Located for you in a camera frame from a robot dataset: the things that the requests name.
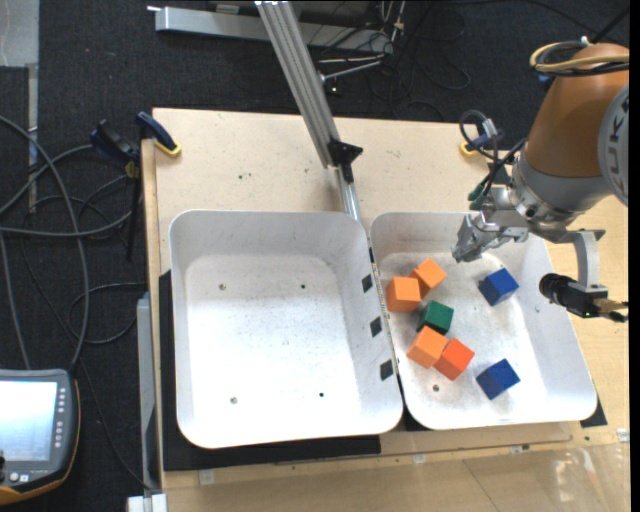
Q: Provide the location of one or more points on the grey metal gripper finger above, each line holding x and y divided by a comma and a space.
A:
467, 235
484, 246

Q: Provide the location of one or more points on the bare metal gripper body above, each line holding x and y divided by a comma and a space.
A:
505, 212

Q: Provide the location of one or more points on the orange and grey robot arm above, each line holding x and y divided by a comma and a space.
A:
565, 125

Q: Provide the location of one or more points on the blue cube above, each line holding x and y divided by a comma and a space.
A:
498, 378
498, 286

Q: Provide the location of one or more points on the orange cube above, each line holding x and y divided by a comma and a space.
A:
455, 359
431, 272
426, 346
402, 295

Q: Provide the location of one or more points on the green cube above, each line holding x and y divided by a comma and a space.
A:
436, 317

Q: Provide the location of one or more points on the white plastic tray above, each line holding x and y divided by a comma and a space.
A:
540, 360
270, 330

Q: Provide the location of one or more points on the pale wood board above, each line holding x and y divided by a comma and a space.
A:
260, 165

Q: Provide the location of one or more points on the black cylinder on white bracket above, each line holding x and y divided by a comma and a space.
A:
570, 294

